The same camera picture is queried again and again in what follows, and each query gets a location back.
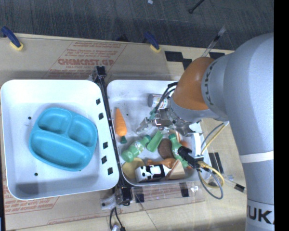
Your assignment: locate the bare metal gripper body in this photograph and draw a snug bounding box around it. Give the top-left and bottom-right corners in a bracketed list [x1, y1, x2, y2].
[150, 107, 204, 138]

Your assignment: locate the plain green bottle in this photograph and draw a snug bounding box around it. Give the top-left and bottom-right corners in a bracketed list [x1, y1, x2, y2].
[146, 130, 164, 153]

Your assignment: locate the small grey and white can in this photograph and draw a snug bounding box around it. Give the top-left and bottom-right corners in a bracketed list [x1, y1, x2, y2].
[147, 93, 170, 109]

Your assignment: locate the green bottle with flower label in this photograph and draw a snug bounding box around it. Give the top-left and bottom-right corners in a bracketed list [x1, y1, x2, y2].
[121, 134, 152, 163]

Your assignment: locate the orange carrot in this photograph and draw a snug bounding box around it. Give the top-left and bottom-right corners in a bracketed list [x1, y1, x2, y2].
[114, 107, 129, 144]

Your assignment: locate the orange pizza slice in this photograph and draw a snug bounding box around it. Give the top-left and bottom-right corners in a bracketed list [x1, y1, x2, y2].
[170, 128, 190, 149]

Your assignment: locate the white plastic tray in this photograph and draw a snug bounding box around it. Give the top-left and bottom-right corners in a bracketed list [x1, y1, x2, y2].
[0, 79, 120, 201]
[106, 79, 213, 187]

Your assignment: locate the brown round biscuit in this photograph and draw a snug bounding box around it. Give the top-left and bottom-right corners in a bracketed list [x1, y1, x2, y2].
[158, 138, 175, 159]

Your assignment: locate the tan flat round bread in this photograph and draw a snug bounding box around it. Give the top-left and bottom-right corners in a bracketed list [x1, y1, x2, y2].
[121, 157, 145, 178]

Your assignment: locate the orange brown toy drumstick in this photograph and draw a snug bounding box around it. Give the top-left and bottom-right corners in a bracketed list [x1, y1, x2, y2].
[146, 157, 177, 170]

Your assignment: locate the tan sandwich wedge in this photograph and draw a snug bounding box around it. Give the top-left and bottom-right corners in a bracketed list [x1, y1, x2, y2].
[165, 159, 186, 180]

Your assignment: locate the blue divided plate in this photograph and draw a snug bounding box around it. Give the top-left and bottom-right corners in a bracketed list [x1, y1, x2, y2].
[28, 107, 99, 172]

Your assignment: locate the brown cardboard board red print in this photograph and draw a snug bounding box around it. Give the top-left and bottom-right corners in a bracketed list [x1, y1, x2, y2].
[0, 32, 247, 231]

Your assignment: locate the black cylinder on white bracket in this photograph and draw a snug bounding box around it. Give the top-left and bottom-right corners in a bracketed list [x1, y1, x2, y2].
[177, 131, 205, 169]

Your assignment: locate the black block with thin wires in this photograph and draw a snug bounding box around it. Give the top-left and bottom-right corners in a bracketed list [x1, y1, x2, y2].
[95, 65, 107, 82]
[114, 186, 133, 205]

